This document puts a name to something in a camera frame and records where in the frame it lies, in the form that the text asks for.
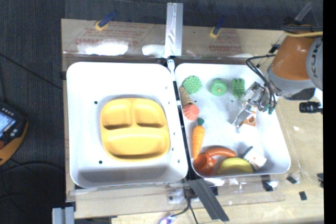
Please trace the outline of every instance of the toy food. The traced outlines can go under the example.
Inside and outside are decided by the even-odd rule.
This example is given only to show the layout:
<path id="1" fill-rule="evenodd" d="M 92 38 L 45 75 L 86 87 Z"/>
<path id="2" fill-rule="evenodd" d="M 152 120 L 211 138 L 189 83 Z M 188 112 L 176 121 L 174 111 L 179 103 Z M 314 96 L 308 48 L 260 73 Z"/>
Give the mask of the toy food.
<path id="1" fill-rule="evenodd" d="M 208 149 L 205 153 L 199 154 L 194 160 L 194 168 L 197 172 L 210 175 L 215 167 L 217 160 L 214 156 L 236 157 L 236 153 L 225 147 L 214 147 Z"/>
<path id="2" fill-rule="evenodd" d="M 248 163 L 248 161 L 239 158 L 227 158 L 223 160 L 220 164 L 217 174 L 242 174 L 242 173 L 252 173 L 253 168 Z"/>
<path id="3" fill-rule="evenodd" d="M 199 155 L 199 152 L 201 150 L 203 138 L 205 135 L 205 129 L 202 126 L 204 123 L 204 120 L 201 118 L 197 119 L 197 126 L 193 130 L 192 134 L 192 152 L 193 152 L 193 158 L 196 159 Z"/>
<path id="4" fill-rule="evenodd" d="M 226 147 L 213 147 L 208 149 L 205 153 L 210 156 L 226 156 L 226 157 L 236 157 L 237 154 L 233 150 Z"/>
<path id="5" fill-rule="evenodd" d="M 246 160 L 254 170 L 259 170 L 266 163 L 267 159 L 250 146 L 246 152 L 242 155 L 242 158 Z"/>
<path id="6" fill-rule="evenodd" d="M 188 94 L 193 94 L 197 93 L 201 89 L 202 83 L 199 77 L 189 76 L 182 82 L 182 86 L 185 88 Z"/>
<path id="7" fill-rule="evenodd" d="M 245 80 L 233 79 L 231 81 L 231 91 L 235 98 L 240 98 L 245 94 Z"/>
<path id="8" fill-rule="evenodd" d="M 183 115 L 190 121 L 196 120 L 199 114 L 199 108 L 190 99 L 187 90 L 183 86 L 180 87 L 180 95 Z"/>
<path id="9" fill-rule="evenodd" d="M 187 104 L 182 108 L 183 115 L 190 121 L 197 119 L 199 115 L 198 106 L 195 104 Z"/>
<path id="10" fill-rule="evenodd" d="M 215 79 L 210 85 L 210 92 L 216 96 L 222 96 L 226 93 L 227 85 L 221 79 Z"/>

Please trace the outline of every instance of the white sink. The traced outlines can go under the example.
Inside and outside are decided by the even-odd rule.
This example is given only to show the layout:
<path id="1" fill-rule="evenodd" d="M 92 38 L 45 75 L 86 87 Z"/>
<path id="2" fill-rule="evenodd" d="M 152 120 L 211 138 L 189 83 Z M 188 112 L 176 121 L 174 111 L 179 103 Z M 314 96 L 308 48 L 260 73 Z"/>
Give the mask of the white sink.
<path id="1" fill-rule="evenodd" d="M 152 63 L 77 62 L 67 71 L 70 175 L 76 185 L 104 187 L 177 182 L 188 164 L 171 74 Z M 100 112 L 118 98 L 151 99 L 164 110 L 170 148 L 158 158 L 120 161 L 103 148 Z"/>

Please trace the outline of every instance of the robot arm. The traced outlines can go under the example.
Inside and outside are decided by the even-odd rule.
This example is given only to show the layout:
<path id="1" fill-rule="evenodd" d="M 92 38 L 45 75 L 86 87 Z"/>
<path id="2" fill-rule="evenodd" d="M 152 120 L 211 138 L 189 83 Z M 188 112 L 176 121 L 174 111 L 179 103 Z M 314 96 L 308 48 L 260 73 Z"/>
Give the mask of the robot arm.
<path id="1" fill-rule="evenodd" d="M 241 98 L 240 110 L 233 121 L 236 127 L 249 117 L 253 108 L 271 114 L 278 98 L 310 100 L 316 96 L 319 102 L 300 103 L 300 112 L 323 114 L 323 32 L 311 26 L 287 26 L 283 30 L 287 37 L 276 55 L 272 54 L 275 50 L 271 50 L 265 56 L 246 61 L 247 66 L 262 78 L 264 85 L 255 82 Z M 253 60 L 265 57 L 274 59 L 263 75 Z"/>

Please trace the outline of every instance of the yellow plate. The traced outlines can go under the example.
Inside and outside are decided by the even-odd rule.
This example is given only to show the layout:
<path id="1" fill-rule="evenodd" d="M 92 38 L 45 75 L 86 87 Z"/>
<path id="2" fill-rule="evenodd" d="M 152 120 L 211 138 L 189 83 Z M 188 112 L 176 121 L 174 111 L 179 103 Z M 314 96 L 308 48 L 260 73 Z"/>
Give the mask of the yellow plate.
<path id="1" fill-rule="evenodd" d="M 169 150 L 165 113 L 153 100 L 123 98 L 109 101 L 100 113 L 104 149 L 121 161 L 144 161 Z"/>

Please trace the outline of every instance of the carrot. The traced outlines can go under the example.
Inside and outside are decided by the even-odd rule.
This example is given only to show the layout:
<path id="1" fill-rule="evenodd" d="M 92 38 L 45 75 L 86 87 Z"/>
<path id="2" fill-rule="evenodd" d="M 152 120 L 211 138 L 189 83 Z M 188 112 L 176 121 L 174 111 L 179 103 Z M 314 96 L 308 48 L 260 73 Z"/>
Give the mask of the carrot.
<path id="1" fill-rule="evenodd" d="M 204 120 L 201 118 L 197 119 L 197 126 L 193 130 L 193 136 L 192 136 L 192 150 L 193 150 L 193 158 L 197 159 L 199 152 L 201 150 L 203 138 L 205 135 L 205 129 L 202 126 L 204 123 Z"/>

